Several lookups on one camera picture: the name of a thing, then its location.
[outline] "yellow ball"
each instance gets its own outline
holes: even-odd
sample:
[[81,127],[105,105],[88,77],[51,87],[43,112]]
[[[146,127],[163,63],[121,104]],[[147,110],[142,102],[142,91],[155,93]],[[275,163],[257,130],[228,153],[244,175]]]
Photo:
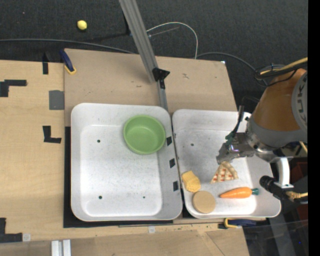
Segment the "yellow ball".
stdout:
[[77,26],[78,26],[78,29],[80,30],[86,30],[88,27],[87,23],[84,20],[79,20],[77,22]]

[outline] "gray tape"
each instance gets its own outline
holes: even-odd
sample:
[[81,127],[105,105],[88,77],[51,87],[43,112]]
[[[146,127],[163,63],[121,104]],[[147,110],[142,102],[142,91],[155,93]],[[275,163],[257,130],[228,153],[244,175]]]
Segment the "gray tape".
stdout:
[[65,92],[60,90],[49,91],[49,109],[64,110],[65,109]]

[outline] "orange carrot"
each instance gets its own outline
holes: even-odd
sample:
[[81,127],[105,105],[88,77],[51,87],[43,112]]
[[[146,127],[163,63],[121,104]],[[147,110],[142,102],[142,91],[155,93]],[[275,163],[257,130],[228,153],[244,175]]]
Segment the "orange carrot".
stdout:
[[221,198],[235,198],[235,199],[240,199],[240,198],[248,198],[251,195],[258,195],[259,191],[257,188],[251,189],[247,186],[245,187],[238,187],[232,190],[229,190],[225,193],[222,193],[220,195]]

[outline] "white tray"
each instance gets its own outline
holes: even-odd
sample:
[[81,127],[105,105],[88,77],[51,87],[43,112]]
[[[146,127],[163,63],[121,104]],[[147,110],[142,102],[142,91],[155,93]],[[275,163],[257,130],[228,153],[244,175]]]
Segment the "white tray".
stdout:
[[[281,203],[259,184],[262,176],[273,176],[270,164],[254,157],[238,158],[232,166],[239,179],[210,184],[217,168],[219,154],[225,136],[237,123],[238,113],[229,111],[207,111],[181,109],[173,114],[172,124],[179,172],[192,170],[201,182],[201,190],[212,193],[216,200],[213,212],[199,213],[192,204],[193,193],[183,186],[185,206],[198,219],[214,218],[271,218],[280,213]],[[246,129],[246,121],[241,122],[239,132]],[[258,188],[259,195],[245,199],[223,199],[219,195],[237,187]]]
[[[125,122],[141,114],[157,118],[169,138],[156,153],[136,154],[123,138]],[[71,208],[88,222],[175,219],[182,211],[182,197],[169,113],[158,106],[75,106]]]

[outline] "green plate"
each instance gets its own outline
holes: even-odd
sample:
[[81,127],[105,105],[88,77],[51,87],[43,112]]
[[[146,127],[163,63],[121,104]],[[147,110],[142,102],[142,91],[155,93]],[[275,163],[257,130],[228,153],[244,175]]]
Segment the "green plate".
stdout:
[[140,155],[157,152],[166,141],[164,126],[149,115],[130,118],[124,125],[123,136],[129,149]]

